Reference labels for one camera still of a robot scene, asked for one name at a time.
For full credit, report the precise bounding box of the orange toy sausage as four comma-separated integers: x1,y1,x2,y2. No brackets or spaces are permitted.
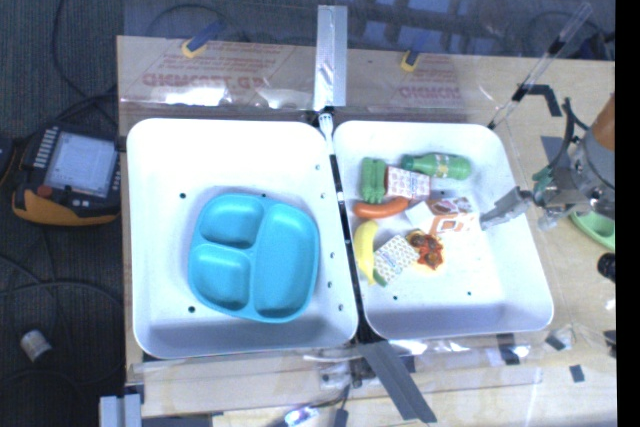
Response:
353,196,411,220

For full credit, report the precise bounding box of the red and white carton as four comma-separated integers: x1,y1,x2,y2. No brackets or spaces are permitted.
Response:
383,165,432,201

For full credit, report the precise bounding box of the toy pizza slice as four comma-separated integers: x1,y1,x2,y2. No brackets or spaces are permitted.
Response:
405,228,447,274

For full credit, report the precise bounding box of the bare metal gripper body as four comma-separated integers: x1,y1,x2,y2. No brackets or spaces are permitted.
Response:
528,166,602,222

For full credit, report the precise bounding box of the white patterned packet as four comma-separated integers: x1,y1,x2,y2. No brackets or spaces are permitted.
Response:
373,234,421,285

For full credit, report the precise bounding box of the blue divided plate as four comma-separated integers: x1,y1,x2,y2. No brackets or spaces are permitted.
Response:
186,192,322,325

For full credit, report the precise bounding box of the orange and white carton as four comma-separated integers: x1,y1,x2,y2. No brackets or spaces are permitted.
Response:
426,212,482,237

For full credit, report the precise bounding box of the green divided plate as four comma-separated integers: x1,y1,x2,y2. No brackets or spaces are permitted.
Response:
568,209,617,252

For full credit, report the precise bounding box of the green toy vegetable bundle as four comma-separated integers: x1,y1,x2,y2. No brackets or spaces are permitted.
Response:
360,157,388,205

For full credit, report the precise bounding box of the grey metal cylinder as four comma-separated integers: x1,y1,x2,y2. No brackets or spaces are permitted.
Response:
19,328,54,364

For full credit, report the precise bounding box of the yellow banana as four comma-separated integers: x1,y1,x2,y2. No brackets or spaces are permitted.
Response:
353,219,380,287

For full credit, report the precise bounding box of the green plastic bottle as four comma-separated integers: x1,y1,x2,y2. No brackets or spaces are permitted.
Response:
400,152,473,181

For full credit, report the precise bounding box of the white and brown carton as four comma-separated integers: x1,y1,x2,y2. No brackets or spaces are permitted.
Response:
404,196,474,227

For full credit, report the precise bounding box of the white plastic tray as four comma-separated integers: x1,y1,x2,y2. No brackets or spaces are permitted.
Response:
331,119,556,342
125,116,360,361

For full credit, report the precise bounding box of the black cylinder on white bracket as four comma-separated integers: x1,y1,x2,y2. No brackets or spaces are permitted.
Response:
596,252,617,280

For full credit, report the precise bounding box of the brown cardboard board red print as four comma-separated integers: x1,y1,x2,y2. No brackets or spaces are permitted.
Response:
115,34,617,418

